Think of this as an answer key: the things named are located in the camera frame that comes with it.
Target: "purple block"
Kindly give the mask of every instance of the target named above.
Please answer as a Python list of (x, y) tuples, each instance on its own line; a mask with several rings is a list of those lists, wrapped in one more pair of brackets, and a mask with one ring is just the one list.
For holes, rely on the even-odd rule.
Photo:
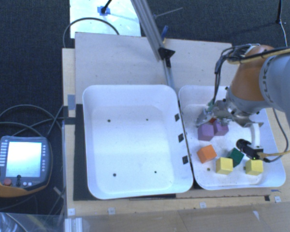
[(229, 131), (228, 125), (223, 126), (218, 120), (213, 123), (215, 136), (224, 136)]
[(212, 124), (202, 124), (198, 128), (198, 139), (210, 141), (214, 137), (214, 126)]

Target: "green block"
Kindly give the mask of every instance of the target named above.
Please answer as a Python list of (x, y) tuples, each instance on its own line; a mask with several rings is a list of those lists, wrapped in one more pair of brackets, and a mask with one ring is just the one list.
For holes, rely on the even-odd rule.
[(233, 167), (236, 167), (238, 164), (240, 164), (243, 157), (244, 154), (236, 148), (233, 148), (228, 156), (228, 158), (233, 159)]

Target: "blue tape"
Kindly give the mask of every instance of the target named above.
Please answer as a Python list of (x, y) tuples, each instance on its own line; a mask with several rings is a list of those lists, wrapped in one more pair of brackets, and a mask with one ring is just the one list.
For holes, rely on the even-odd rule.
[(75, 95), (68, 95), (68, 109), (75, 110)]
[(102, 12), (101, 12), (101, 9), (102, 9), (103, 7), (104, 7), (104, 6), (100, 6), (100, 7), (97, 8), (98, 13), (99, 13), (100, 15), (104, 15), (104, 16), (110, 15), (110, 14), (111, 14), (111, 10), (110, 10), (110, 8), (106, 8), (105, 13), (102, 13)]
[(162, 41), (164, 41), (165, 35), (168, 32), (168, 29), (169, 29), (169, 27), (167, 25), (165, 25), (163, 28), (162, 34), (161, 34)]

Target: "yellow block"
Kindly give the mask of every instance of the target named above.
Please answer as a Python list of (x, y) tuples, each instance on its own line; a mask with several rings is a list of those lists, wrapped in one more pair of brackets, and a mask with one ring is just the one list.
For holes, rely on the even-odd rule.
[(263, 161), (262, 160), (248, 160), (246, 162), (246, 174), (259, 175), (263, 173)]
[(216, 161), (217, 174), (229, 174), (233, 171), (233, 159), (220, 157)]

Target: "metal pole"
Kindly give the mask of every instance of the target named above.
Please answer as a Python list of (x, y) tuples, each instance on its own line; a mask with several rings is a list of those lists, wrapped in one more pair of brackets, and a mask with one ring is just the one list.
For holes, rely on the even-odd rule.
[(168, 64), (166, 62), (169, 61), (169, 58), (162, 59), (159, 53), (159, 49), (164, 48), (164, 44), (159, 34), (153, 14), (151, 13), (148, 6), (147, 0), (131, 0), (131, 2), (140, 20), (142, 29), (144, 30), (148, 42), (157, 58), (157, 61), (163, 61), (163, 68), (167, 85), (175, 90), (172, 69), (171, 66), (167, 66)]

